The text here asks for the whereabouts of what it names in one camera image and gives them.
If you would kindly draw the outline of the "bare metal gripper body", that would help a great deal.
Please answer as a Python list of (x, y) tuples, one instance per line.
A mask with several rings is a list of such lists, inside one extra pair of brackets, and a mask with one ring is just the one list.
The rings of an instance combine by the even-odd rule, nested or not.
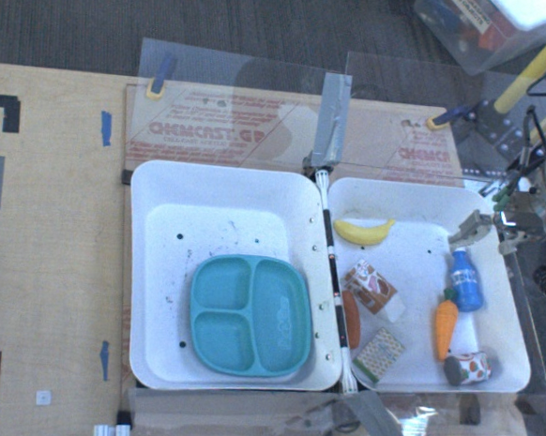
[(505, 230), (535, 240), (546, 238), (546, 195), (542, 191), (509, 192), (504, 188), (494, 195), (493, 203)]

